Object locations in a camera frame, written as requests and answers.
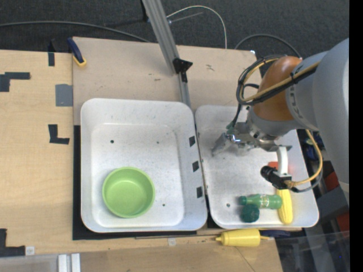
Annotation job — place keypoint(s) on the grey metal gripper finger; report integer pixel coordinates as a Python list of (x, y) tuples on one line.
[(219, 146)]

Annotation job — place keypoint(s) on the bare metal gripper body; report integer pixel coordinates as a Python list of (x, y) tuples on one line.
[(249, 139)]

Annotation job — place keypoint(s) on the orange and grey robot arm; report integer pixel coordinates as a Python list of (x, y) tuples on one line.
[(317, 95)]

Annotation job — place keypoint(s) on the thin black rod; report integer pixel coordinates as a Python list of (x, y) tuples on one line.
[(202, 166)]

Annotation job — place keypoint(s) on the white plastic tray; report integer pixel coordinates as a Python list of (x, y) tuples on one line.
[(235, 174), (136, 140)]

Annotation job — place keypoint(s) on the red cube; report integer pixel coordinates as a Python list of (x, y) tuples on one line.
[(272, 164)]

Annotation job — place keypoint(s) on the green plastic bottle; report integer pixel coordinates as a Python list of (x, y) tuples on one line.
[(266, 201)]

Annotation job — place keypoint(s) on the dark green broccoli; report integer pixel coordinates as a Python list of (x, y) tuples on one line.
[(250, 213)]

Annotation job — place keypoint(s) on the yellow corn cob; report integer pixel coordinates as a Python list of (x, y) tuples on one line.
[(286, 208)]

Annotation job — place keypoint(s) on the yellow squeeze bottle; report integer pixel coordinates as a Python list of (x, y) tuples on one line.
[(241, 237)]

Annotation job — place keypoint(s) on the green bowl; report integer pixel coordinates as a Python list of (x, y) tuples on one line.
[(128, 193)]

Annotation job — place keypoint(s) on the black cylinder on white bracket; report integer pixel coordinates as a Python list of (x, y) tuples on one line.
[(272, 176)]

